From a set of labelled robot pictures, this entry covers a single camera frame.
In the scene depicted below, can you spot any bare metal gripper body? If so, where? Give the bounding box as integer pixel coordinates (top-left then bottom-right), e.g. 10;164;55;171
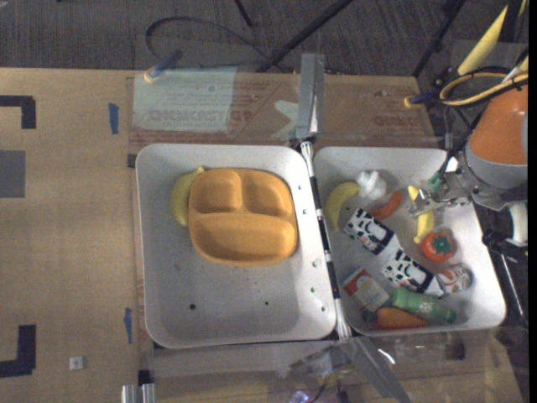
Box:
435;169;529;212

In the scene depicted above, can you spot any yellow banana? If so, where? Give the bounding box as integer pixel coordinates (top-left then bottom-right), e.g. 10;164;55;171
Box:
169;165;206;228
324;181;362;233
407;184;435;245

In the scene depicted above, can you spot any orange tomato with green top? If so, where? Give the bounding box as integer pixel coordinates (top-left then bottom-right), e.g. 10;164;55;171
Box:
420;230;456;264

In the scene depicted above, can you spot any black and white cow-print carton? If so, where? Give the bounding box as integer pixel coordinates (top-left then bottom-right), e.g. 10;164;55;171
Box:
381;249;446;298
342;207;398;256

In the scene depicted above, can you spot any orange and white can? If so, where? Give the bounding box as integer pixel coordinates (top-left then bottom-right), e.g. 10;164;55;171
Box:
435;264;473;295

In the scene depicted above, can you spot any green bottle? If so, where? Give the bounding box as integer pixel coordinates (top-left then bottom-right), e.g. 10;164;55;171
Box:
390;286;458;326

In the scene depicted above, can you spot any red and white juice carton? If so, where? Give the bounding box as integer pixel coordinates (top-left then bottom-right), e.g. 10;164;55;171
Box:
341;267;392;312

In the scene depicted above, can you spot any brown cardboard board red print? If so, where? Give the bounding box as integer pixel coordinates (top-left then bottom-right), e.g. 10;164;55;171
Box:
125;71;518;395

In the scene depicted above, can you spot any white plastic tray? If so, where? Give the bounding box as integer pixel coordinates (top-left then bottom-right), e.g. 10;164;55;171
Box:
312;145;508;338
134;142;338;349

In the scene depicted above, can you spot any orange carrot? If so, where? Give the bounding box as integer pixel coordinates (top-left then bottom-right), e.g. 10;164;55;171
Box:
362;306;429;332

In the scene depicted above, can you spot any orange divided plate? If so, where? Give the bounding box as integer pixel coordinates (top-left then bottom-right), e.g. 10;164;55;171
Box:
187;166;300;267

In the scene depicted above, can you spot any black cylinder on white bracket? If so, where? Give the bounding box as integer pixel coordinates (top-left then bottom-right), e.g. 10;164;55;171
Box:
482;201;529;252

